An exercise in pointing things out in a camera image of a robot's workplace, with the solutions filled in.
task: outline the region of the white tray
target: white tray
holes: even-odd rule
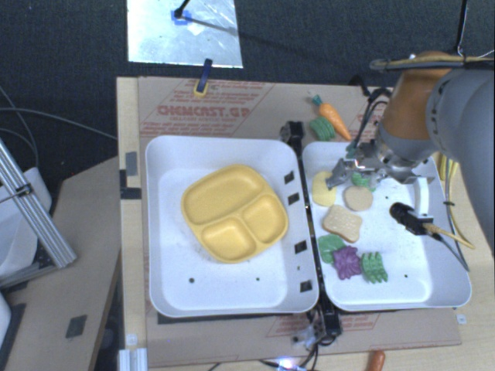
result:
[[[314,142],[305,148],[302,158],[310,194],[313,176],[320,171],[331,171],[346,154],[346,146],[347,143]],[[430,158],[415,172],[435,178],[429,185],[429,214],[434,216],[436,225],[447,229],[445,198],[435,163]],[[350,185],[348,182],[337,187],[336,204],[344,205],[342,193]],[[413,186],[386,179],[374,192],[372,207],[356,213],[363,218],[363,225],[360,239],[352,245],[358,249],[359,256],[381,253],[388,282],[372,284],[360,275],[341,281],[336,269],[322,262],[330,300],[346,311],[458,307],[467,303],[471,283],[466,271],[442,243],[430,237],[417,237],[398,224],[389,213],[390,206],[396,202],[414,207]],[[322,227],[328,208],[311,200],[311,209],[316,237],[328,234]],[[455,247],[453,241],[445,239]]]
[[[224,264],[195,238],[180,201],[195,181],[236,163],[251,166],[267,180],[286,208],[289,225],[286,235],[266,251],[239,264]],[[162,136],[149,143],[145,164],[149,290],[160,313],[299,313],[315,305],[319,293],[306,209],[298,162],[289,146],[273,140]],[[294,179],[285,184],[291,173]],[[289,205],[293,194],[299,194],[299,201]],[[296,253],[295,245],[304,242],[306,250]]]

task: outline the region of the toy carrot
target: toy carrot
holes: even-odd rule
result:
[[[335,128],[335,131],[347,141],[350,141],[351,137],[346,125],[343,123],[338,111],[330,103],[321,103],[319,105],[319,115],[325,117]]]

